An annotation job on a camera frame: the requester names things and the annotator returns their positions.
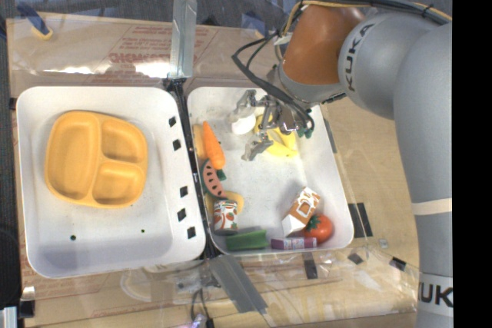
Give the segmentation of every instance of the tin can with tomato label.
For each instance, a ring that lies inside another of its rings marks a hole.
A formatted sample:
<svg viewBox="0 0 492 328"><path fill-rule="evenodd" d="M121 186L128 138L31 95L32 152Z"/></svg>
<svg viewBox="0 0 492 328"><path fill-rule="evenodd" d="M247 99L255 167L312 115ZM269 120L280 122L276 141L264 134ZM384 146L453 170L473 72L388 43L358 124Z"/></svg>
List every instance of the tin can with tomato label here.
<svg viewBox="0 0 492 328"><path fill-rule="evenodd" d="M232 235L238 232L238 203L218 200L214 203L214 233Z"/></svg>

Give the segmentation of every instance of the red tomato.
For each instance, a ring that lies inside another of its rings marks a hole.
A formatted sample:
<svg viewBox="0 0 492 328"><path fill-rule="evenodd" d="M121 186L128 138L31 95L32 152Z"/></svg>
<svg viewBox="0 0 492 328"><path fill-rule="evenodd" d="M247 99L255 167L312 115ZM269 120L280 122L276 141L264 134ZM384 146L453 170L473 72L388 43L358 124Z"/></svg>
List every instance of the red tomato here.
<svg viewBox="0 0 492 328"><path fill-rule="evenodd" d="M333 223L323 214L315 214L303 229L302 234L305 237L316 238L317 244L322 244L333 233Z"/></svg>

